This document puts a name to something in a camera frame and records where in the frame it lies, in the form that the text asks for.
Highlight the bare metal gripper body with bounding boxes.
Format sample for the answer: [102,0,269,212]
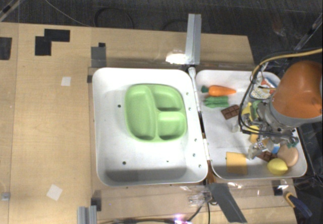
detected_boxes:
[256,121,300,148]

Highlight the brown chocolate bar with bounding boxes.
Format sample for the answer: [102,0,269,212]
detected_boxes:
[256,151,278,163]
[221,104,241,121]

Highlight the yellow lemon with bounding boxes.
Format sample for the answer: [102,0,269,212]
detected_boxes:
[266,157,289,176]

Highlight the yellow banana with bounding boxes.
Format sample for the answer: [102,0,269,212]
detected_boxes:
[241,102,253,118]

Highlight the white and orange packet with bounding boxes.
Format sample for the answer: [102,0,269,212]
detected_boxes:
[249,76,278,100]

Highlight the orange cheese block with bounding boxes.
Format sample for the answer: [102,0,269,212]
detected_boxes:
[225,151,248,176]

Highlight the white plastic tray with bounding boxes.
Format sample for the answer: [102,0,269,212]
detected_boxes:
[91,67,209,188]
[195,69,308,181]

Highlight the green beans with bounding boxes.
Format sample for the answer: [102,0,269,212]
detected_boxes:
[203,95,230,109]

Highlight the orange carrot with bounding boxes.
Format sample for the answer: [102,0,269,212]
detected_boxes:
[200,85,237,97]

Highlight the green divided plate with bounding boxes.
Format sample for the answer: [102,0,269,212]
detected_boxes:
[124,83,189,142]

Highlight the pale wood board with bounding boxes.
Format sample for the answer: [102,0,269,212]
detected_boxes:
[88,27,298,224]

